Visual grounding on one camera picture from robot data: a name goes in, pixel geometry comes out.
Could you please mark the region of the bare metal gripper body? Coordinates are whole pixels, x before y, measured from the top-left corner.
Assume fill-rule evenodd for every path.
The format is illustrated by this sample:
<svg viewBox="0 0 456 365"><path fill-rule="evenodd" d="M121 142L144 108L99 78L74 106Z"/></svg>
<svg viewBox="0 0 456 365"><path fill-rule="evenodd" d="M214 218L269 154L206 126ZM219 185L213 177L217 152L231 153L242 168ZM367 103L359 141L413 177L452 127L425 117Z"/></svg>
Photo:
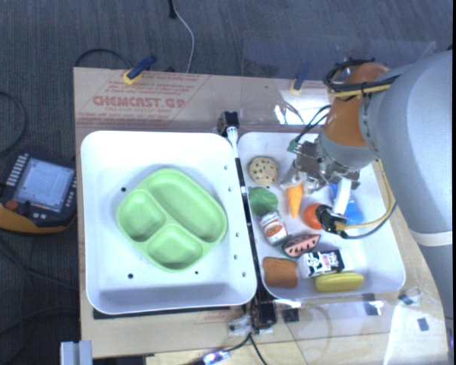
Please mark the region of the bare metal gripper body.
<svg viewBox="0 0 456 365"><path fill-rule="evenodd" d="M342 179L350 181L350 188L359 187L359 170L345 167L330 158L316 142L305 141L296 146L295 167L306 175L306 179L317 179L321 188L338 184Z"/></svg>

